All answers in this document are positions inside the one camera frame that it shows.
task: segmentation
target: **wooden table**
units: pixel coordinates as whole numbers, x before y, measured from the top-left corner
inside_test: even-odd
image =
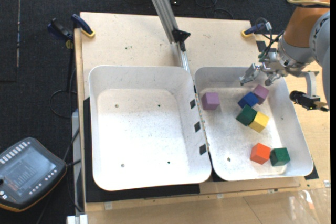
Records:
[[[131,66],[179,66],[177,50],[171,45],[164,33],[157,16],[122,15],[102,13],[81,13],[80,16],[96,31],[90,39],[75,29],[75,55],[77,71],[77,91],[79,108],[79,126],[81,139],[81,157],[83,150],[83,100],[89,97],[88,74],[98,65]],[[191,33],[186,40],[186,51],[191,74],[203,66],[249,67],[258,61],[256,40],[265,40],[263,36],[244,39],[240,32],[251,26],[249,21],[220,20],[200,18],[176,18],[183,31]],[[317,63],[312,63],[309,70],[321,71]],[[322,75],[317,76],[317,94],[325,101],[322,87]],[[289,92],[299,90],[306,92],[305,78],[288,76],[286,79]],[[134,199],[113,202],[85,203],[89,223],[97,219],[100,223],[114,223],[113,219],[122,219],[126,214],[128,221],[137,222],[137,214],[150,205],[161,205],[161,219],[173,221],[172,212],[178,210],[181,203],[191,206],[196,211],[208,208],[209,221],[220,221],[217,214],[223,205],[218,205],[219,198],[242,197],[255,194],[267,194],[274,189],[279,192],[300,191],[303,189],[324,188],[325,180],[330,182],[330,113],[307,111],[295,106],[304,136],[310,149],[319,178],[305,180],[304,177],[267,178],[236,182],[213,182],[211,179],[200,184],[199,195],[166,197],[159,199]],[[85,184],[85,170],[82,167],[82,180]],[[147,210],[146,223],[152,223],[155,212]]]

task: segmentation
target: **yellow cube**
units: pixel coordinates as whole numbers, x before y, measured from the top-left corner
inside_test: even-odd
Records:
[[[260,133],[266,127],[268,120],[268,116],[258,111],[254,120],[249,124],[249,127]]]

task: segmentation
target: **purple cube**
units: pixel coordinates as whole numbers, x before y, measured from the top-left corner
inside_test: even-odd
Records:
[[[269,90],[258,84],[252,92],[258,98],[259,100],[258,104],[262,104],[265,101]]]
[[[239,106],[244,108],[245,105],[250,106],[251,108],[259,102],[258,98],[254,95],[254,93],[249,92],[246,94],[239,102]]]
[[[204,110],[215,110],[219,106],[219,95],[217,92],[206,92],[201,101]]]

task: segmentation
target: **blue cube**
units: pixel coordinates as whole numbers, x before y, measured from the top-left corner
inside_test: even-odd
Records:
[[[258,102],[259,99],[252,92],[249,92],[238,102],[238,104],[241,108],[244,108],[245,105],[248,105],[252,108]]]

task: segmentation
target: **green cube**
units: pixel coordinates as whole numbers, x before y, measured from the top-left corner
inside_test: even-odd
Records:
[[[285,165],[290,161],[290,157],[286,147],[273,148],[271,150],[269,159],[272,166],[281,166]]]
[[[236,117],[236,120],[241,122],[243,125],[248,126],[254,120],[256,115],[257,111],[246,104]]]

